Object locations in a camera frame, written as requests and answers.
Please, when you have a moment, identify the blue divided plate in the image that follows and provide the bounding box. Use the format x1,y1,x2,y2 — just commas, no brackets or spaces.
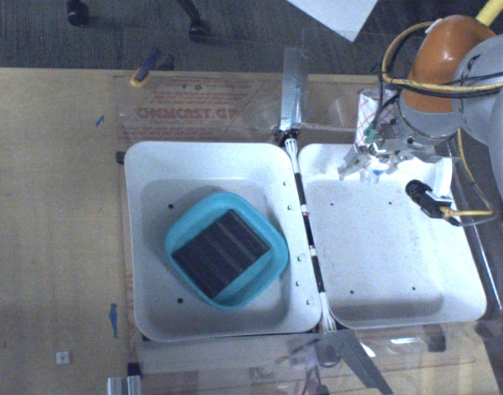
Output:
163,190,291,310

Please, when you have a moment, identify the dark brown ribbed square block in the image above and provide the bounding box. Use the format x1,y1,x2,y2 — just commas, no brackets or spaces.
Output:
170,208,272,300

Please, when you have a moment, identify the thin black and white rod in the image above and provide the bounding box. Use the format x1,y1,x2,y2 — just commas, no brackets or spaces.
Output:
284,137,338,335

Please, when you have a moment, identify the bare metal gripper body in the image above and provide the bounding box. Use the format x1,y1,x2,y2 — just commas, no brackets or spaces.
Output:
368,120,438,160

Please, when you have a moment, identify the black cylinder on white bracket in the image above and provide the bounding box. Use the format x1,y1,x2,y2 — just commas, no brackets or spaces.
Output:
404,157,454,221

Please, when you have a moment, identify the white plastic tray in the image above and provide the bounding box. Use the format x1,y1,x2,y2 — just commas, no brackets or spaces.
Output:
296,142,488,331
123,140,323,343

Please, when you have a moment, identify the brown cardboard board, red print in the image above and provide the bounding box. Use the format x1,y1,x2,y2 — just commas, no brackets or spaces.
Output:
112,71,503,395

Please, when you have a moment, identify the white carton with red pattern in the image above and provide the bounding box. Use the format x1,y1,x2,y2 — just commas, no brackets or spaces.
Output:
355,87,397,185

